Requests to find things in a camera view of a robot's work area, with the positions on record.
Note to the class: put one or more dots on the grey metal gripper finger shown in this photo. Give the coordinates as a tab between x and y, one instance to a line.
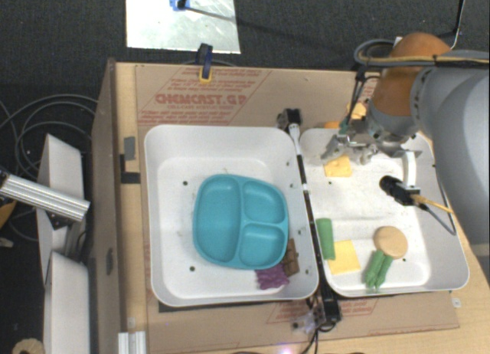
331	150
365	155

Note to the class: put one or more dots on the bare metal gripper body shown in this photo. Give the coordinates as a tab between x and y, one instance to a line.
377	139

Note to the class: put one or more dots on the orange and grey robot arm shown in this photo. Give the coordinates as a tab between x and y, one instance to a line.
455	115

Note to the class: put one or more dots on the yellow cheese slice with holes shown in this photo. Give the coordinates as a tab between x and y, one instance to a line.
338	168

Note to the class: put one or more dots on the small orange toy food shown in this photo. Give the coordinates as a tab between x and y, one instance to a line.
332	124

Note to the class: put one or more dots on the yellow toy food piece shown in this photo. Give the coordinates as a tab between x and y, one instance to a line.
358	112

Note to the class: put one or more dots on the thin black and white rod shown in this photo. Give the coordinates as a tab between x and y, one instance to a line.
304	176

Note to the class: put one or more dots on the white plastic tray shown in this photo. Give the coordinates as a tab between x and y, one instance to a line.
363	203
172	191

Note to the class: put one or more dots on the green cylinder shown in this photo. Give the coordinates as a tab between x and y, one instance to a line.
326	239

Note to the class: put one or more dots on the tan round biscuit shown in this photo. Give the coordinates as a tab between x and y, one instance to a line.
391	241

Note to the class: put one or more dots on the plain yellow cheese slice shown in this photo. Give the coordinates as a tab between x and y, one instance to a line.
345	260

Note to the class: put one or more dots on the brown chocolate bar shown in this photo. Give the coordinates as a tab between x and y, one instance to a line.
292	258

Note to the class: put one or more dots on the green asparagus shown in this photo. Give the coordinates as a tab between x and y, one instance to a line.
377	270

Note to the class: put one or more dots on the blue divided plate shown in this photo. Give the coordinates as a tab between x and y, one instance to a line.
226	222

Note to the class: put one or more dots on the brown cardboard board, red print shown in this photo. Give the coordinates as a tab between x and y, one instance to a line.
214	92

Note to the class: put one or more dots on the purple grapes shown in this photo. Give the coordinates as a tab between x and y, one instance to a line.
271	279

